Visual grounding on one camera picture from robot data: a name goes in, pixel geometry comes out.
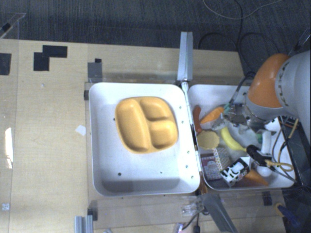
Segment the toy banana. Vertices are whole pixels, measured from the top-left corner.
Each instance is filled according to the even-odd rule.
[[[246,151],[246,148],[243,148],[233,137],[230,135],[228,127],[224,127],[220,130],[220,135],[225,141],[227,146],[232,150],[243,150]]]

